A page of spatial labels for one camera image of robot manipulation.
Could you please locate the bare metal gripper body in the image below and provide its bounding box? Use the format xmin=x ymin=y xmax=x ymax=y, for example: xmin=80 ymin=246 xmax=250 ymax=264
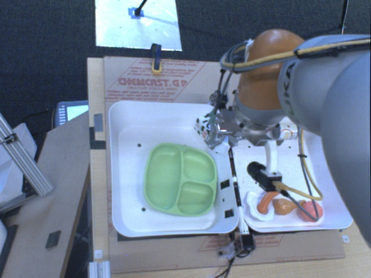
xmin=216 ymin=108 xmax=279 ymax=148

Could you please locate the white carton with black spots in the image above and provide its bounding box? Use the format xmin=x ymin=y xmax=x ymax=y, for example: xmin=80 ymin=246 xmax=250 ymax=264
xmin=194 ymin=116 xmax=216 ymax=144

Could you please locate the thin black and white rod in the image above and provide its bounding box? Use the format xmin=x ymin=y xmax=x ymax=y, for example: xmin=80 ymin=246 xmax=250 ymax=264
xmin=227 ymin=147 xmax=250 ymax=235

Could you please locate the white can with orange print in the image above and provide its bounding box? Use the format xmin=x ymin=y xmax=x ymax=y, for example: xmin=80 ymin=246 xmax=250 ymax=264
xmin=278 ymin=121 xmax=300 ymax=141

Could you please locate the green divided plate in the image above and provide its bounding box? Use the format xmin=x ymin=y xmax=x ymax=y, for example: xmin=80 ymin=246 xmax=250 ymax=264
xmin=143 ymin=142 xmax=219 ymax=217

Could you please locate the white plastic tray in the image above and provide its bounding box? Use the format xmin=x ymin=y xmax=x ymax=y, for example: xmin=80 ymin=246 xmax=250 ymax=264
xmin=231 ymin=120 xmax=354 ymax=233
xmin=108 ymin=100 xmax=240 ymax=238

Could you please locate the orange toy sausage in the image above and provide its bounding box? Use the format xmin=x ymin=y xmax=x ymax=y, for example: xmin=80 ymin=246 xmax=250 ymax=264
xmin=256 ymin=192 xmax=279 ymax=214

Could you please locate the brown cardboard board, red print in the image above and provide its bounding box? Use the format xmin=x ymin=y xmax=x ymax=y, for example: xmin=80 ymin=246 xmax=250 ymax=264
xmin=103 ymin=56 xmax=346 ymax=274

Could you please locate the brown toy chicken drumstick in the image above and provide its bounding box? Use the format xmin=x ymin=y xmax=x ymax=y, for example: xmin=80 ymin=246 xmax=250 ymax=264
xmin=272 ymin=198 xmax=305 ymax=216

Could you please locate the pink toy meat piece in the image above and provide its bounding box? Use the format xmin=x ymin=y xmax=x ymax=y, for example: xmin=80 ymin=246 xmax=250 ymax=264
xmin=297 ymin=200 xmax=324 ymax=222

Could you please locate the black cylinder on white bracket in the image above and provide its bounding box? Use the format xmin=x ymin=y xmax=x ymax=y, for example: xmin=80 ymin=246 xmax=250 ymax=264
xmin=246 ymin=140 xmax=283 ymax=192

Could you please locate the black block with thin wires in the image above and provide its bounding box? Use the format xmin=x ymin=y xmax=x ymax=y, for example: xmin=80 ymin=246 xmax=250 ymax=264
xmin=239 ymin=233 xmax=256 ymax=251

